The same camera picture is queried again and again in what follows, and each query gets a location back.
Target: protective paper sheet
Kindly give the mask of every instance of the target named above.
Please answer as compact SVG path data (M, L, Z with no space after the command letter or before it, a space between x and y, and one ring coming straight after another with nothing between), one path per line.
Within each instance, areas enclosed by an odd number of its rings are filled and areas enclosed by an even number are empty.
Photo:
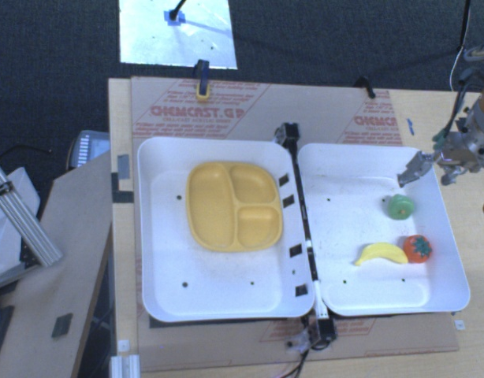
M121 62L193 67L202 59L236 69L228 0L187 0L170 23L179 1L119 0Z

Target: yellow banana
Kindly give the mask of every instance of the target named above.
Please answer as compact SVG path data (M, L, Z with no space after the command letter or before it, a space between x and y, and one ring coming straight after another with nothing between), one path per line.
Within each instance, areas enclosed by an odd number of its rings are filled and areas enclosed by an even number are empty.
M396 263L408 263L407 255L399 246L391 243L372 243L363 248L361 256L354 264L359 266L364 261L375 258L385 258Z

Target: dark floor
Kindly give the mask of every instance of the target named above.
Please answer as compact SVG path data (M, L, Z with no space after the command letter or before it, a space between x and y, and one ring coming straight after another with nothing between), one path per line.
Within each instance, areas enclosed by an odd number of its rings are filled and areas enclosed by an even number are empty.
M374 87L448 90L464 3L229 0L238 70L213 70L211 76L351 86L363 75ZM16 144L52 149L19 148L0 157L0 164L7 172L24 166L43 202L53 179L65 172L78 133L108 130L110 77L192 74L120 63L118 32L118 0L0 0L0 154ZM482 43L484 0L471 0L465 45ZM466 66L459 61L455 82ZM106 311L97 311L99 317ZM93 343L104 335L98 325ZM98 344L94 348L99 352Z

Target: white tray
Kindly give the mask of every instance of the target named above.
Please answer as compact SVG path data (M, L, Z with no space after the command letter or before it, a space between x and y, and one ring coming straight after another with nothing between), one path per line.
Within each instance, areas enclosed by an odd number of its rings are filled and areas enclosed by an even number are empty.
M288 152L275 143L156 137L137 154L143 259L143 303L160 321L299 317L314 302L314 288ZM272 247L254 252L214 252L200 246L188 226L189 173L208 161L240 161L274 178L289 175L281 199L283 232ZM302 244L302 254L289 248ZM305 285L307 293L296 296Z
M299 152L321 295L345 316L458 311L470 289L434 172L400 188L397 173L416 150L408 147L308 144ZM394 194L415 211L407 220L387 215ZM408 235L426 236L425 263L399 265L374 259L353 265L363 247L402 247Z

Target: wooden table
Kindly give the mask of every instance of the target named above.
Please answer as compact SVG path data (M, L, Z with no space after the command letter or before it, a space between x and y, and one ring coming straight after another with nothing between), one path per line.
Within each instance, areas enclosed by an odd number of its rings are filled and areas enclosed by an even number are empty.
M131 82L110 80L110 131L112 172L117 172L121 154L132 152ZM430 151L431 137L447 122L455 94L430 91L389 91L404 145ZM471 105L476 94L467 96ZM410 133L411 119L415 134ZM443 173L436 169L438 177ZM133 190L133 172L119 180L120 191ZM468 282L471 287L469 306L454 316L464 323L457 332L460 350L448 353L416 354L391 357L358 358L333 361L310 361L302 377L408 377L408 376L484 376L484 171L458 178L455 185L441 187L444 203L456 237ZM119 355L138 353L136 322L136 270L134 209L130 202L113 206L114 272L116 295L117 340L127 340L128 349ZM143 373L145 378L162 377L272 377L293 367L289 365L251 365L214 369Z

